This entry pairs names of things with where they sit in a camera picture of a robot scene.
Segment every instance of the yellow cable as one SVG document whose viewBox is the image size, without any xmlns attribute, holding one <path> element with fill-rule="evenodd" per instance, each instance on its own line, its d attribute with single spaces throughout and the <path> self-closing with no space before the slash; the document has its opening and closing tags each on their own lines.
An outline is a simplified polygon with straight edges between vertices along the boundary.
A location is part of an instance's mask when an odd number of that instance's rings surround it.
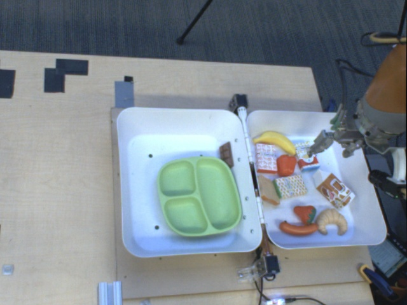
<svg viewBox="0 0 407 305">
<path fill-rule="evenodd" d="M 401 37 L 400 40 L 398 40 L 396 37 L 376 37 L 377 34 L 380 34 L 380 33 L 379 32 L 372 33 L 369 36 L 370 40 L 373 42 L 382 43 L 382 44 L 407 43 L 407 37 Z"/>
</svg>

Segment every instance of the wooden table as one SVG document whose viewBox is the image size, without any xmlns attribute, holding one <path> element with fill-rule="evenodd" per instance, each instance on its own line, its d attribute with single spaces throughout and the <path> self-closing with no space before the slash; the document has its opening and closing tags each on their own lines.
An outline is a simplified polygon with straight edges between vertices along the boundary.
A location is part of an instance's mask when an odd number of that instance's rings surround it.
<svg viewBox="0 0 407 305">
<path fill-rule="evenodd" d="M 45 93 L 45 68 L 55 68 L 57 58 L 88 60 L 88 75 L 66 76 L 65 93 Z M 111 139 L 115 81 L 132 76 L 135 104 L 143 106 L 226 109 L 234 93 L 245 93 L 250 111 L 321 110 L 312 71 L 302 67 L 0 51 L 0 69 L 16 70 L 13 98 L 0 99 L 0 266 L 15 267 L 12 275 L 0 275 L 1 304 L 97 304 L 97 284 L 118 279 L 121 236 L 114 227 Z M 371 265 L 366 247 L 275 252 L 281 278 L 266 285 L 266 295 L 373 304 L 368 284 L 357 274 L 360 263 Z M 234 255 L 222 256 L 234 263 Z M 319 278 L 307 276 L 310 264 Z M 235 277 L 217 289 L 210 276 L 181 285 L 178 272 L 162 281 L 154 270 L 141 270 L 146 279 L 156 277 L 147 294 L 157 296 L 150 298 L 152 305 L 258 301 L 253 286 L 237 286 Z M 328 274 L 332 270 L 338 270 L 337 280 Z M 322 282 L 312 283 L 318 279 Z M 165 293 L 166 283 L 179 293 Z M 123 302 L 147 298 L 140 297 Z"/>
</svg>

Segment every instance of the brown and white carton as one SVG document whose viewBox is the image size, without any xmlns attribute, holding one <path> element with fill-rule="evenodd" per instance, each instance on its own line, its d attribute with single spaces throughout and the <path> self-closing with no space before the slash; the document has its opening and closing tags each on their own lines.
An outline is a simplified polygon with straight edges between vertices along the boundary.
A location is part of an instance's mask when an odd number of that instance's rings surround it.
<svg viewBox="0 0 407 305">
<path fill-rule="evenodd" d="M 317 190 L 337 209 L 348 205 L 356 195 L 335 175 L 316 171 L 312 177 Z"/>
</svg>

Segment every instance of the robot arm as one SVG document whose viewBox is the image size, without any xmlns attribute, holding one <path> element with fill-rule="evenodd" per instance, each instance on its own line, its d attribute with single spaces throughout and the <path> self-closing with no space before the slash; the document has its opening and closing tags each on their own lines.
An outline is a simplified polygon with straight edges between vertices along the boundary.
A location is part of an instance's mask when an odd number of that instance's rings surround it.
<svg viewBox="0 0 407 305">
<path fill-rule="evenodd" d="M 373 78 L 366 94 L 358 102 L 356 113 L 348 116 L 341 105 L 331 120 L 332 132 L 321 131 L 308 149 L 317 154 L 335 141 L 343 147 L 343 157 L 356 149 L 370 146 L 380 154 L 392 153 L 394 174 L 390 177 L 373 171 L 370 182 L 393 197 L 404 198 L 406 189 L 405 148 L 389 145 L 389 139 L 406 131 L 406 45 L 399 44 L 389 53 Z"/>
</svg>

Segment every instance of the croissant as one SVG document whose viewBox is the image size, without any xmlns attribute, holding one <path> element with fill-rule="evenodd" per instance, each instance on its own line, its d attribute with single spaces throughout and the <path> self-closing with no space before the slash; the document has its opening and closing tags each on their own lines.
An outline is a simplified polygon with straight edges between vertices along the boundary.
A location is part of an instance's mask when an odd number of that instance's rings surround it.
<svg viewBox="0 0 407 305">
<path fill-rule="evenodd" d="M 327 235 L 326 225 L 336 224 L 338 226 L 338 235 L 343 235 L 348 230 L 348 222 L 336 209 L 330 208 L 322 211 L 317 220 L 318 230 L 321 234 Z"/>
</svg>

